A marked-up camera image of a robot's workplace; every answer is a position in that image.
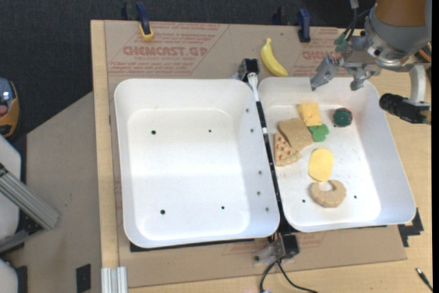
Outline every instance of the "pizza slice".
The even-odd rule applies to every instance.
[[[285,166],[294,163],[300,158],[300,153],[291,148],[280,133],[274,133],[274,164]]]

